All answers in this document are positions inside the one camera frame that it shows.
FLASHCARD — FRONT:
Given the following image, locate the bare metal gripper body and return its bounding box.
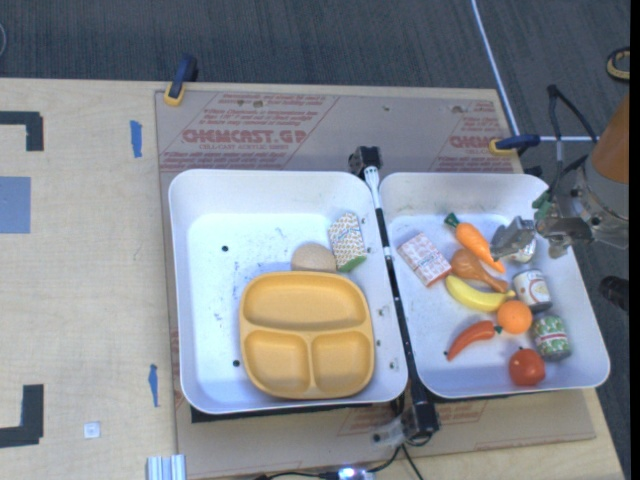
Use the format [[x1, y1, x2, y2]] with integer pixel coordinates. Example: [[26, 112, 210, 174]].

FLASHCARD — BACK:
[[535, 193, 630, 251]]

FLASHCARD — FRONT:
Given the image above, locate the orange carrot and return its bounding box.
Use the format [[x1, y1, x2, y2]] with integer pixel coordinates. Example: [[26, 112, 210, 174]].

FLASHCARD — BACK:
[[443, 212, 507, 275]]

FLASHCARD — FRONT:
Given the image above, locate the white soup can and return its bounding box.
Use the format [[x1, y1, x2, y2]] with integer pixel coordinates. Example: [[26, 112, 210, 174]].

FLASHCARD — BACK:
[[512, 268, 554, 314]]

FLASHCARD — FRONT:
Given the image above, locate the brown chicken drumstick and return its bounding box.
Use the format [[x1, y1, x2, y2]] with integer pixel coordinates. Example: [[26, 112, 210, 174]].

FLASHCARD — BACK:
[[449, 247, 510, 295]]

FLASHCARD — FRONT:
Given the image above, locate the yellow banana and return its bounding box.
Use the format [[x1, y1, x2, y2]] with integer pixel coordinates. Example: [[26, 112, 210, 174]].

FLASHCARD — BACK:
[[444, 273, 517, 314]]

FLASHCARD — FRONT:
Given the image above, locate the orange fruit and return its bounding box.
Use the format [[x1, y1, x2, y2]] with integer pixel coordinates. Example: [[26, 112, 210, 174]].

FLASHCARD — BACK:
[[496, 299, 534, 336]]

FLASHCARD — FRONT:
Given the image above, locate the green peas can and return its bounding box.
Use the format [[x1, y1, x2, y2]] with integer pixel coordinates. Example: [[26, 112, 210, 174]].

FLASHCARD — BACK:
[[529, 314, 573, 362]]

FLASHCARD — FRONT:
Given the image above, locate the orange and white packet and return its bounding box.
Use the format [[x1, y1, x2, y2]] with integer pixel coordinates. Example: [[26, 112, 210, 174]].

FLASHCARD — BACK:
[[396, 231, 453, 288]]

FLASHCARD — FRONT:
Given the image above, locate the orange chili pepper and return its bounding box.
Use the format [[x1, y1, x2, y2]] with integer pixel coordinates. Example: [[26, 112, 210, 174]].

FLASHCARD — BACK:
[[445, 319, 504, 363]]

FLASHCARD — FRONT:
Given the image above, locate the white plastic tray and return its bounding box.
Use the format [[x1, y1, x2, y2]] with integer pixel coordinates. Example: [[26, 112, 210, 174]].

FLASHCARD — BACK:
[[378, 171, 612, 401], [167, 168, 409, 416]]

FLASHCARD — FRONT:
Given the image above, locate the red tomato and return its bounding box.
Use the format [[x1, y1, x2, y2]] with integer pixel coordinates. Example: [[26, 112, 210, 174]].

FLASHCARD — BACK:
[[508, 346, 547, 388]]

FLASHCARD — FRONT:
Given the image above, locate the thin black and white rod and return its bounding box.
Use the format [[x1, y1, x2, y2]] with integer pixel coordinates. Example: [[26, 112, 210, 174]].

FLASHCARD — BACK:
[[363, 165, 427, 410]]

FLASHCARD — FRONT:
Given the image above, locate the orange white green carton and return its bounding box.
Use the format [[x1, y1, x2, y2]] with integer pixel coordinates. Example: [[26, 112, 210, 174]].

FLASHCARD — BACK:
[[327, 211, 369, 274]]

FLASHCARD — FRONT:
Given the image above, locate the beige round bread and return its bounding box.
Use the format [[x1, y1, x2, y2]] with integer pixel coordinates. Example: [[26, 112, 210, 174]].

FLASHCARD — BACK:
[[290, 242, 338, 274]]

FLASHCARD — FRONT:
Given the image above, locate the brown cardboard board red print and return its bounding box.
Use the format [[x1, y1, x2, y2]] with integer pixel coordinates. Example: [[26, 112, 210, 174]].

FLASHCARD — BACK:
[[153, 89, 597, 480]]

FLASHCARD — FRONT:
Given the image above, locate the yellow divided plate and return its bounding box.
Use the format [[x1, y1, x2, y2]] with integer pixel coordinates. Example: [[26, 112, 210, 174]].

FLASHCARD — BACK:
[[238, 270, 377, 401]]

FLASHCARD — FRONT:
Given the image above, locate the black block with thin wires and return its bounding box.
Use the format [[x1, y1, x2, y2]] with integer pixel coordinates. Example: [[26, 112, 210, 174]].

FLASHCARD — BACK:
[[347, 145, 384, 177], [401, 400, 442, 440]]

